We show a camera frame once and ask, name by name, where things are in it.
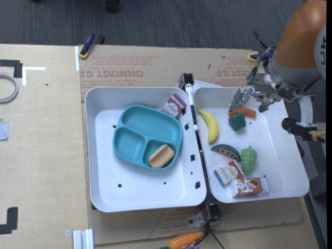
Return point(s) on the orange and white carton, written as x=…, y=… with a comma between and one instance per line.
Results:
x=247, y=187

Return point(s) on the white tape roll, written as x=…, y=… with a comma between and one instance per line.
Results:
x=15, y=88

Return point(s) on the red and purple carton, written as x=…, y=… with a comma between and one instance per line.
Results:
x=173, y=106

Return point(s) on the black cylinder on white bracket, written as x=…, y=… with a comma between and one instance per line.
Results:
x=298, y=130

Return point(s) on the green bell pepper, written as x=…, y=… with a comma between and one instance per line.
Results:
x=237, y=121

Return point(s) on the blue divided plate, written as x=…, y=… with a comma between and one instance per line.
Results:
x=147, y=126

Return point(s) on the thin black and white rod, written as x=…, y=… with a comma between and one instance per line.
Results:
x=197, y=136

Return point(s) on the watermelon slice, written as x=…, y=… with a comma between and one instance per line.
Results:
x=227, y=151

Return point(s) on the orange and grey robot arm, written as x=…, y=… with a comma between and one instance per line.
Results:
x=298, y=38

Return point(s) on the green grapes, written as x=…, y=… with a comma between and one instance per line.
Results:
x=248, y=159

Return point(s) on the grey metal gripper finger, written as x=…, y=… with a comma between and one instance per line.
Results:
x=265, y=105
x=240, y=98

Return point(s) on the brown cardboard board red print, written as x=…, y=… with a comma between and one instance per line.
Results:
x=155, y=66

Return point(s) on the tan toy bread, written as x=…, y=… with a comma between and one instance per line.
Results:
x=161, y=155

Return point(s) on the white plastic tray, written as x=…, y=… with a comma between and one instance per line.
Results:
x=135, y=188
x=280, y=165

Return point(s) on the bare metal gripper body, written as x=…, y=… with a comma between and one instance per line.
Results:
x=268, y=88

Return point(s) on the blue and orange carton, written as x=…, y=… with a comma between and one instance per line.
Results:
x=228, y=173

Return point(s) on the orange carrot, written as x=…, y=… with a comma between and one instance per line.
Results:
x=245, y=111
x=184, y=240

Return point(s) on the yellow banana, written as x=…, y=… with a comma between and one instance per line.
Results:
x=212, y=124

